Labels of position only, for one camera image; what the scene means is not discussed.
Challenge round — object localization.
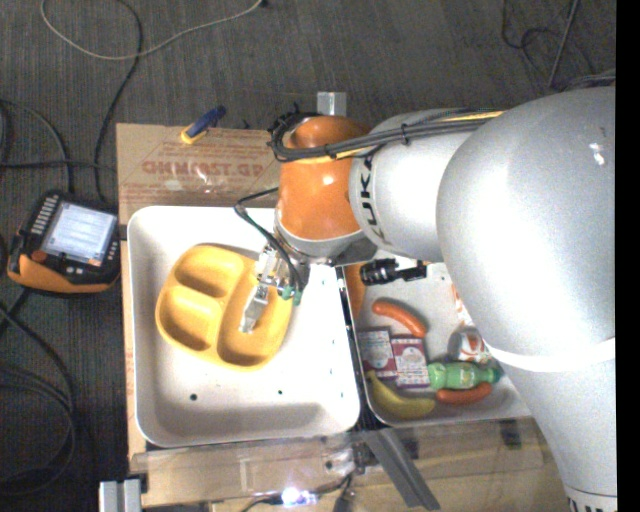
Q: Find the yellow banana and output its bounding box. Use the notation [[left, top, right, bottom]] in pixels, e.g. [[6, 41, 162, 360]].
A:
[[364, 369, 438, 421]]

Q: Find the purple and white carton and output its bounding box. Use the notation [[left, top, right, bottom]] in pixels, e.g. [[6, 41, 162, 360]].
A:
[[389, 335, 432, 391], [356, 327, 399, 382]]

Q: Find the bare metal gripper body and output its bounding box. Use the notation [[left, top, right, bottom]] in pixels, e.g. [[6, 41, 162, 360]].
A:
[[254, 243, 312, 297]]

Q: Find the yellow divided plate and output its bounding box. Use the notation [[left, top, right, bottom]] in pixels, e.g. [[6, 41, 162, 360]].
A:
[[154, 242, 297, 373]]

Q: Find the black cylinder on white bracket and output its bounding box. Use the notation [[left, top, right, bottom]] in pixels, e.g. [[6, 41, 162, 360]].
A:
[[359, 258, 429, 287]]

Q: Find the green plastic bottle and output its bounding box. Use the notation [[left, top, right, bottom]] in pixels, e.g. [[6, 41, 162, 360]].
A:
[[426, 361, 504, 392]]

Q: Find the orange and white packet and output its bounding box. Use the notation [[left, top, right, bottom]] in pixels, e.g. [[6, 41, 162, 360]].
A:
[[450, 282, 475, 327]]

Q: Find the brown cardboard board, red print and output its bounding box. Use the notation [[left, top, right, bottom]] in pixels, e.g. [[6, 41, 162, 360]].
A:
[[115, 122, 546, 494]]

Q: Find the orange toy sausage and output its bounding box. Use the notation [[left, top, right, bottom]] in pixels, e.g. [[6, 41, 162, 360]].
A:
[[435, 382, 494, 406], [371, 297, 429, 339]]

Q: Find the orange and white can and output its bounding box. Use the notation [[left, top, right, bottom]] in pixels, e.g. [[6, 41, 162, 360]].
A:
[[449, 326, 494, 365]]

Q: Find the white plastic tray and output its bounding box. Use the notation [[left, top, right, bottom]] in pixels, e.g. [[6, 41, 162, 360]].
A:
[[126, 204, 362, 449], [341, 258, 534, 429]]

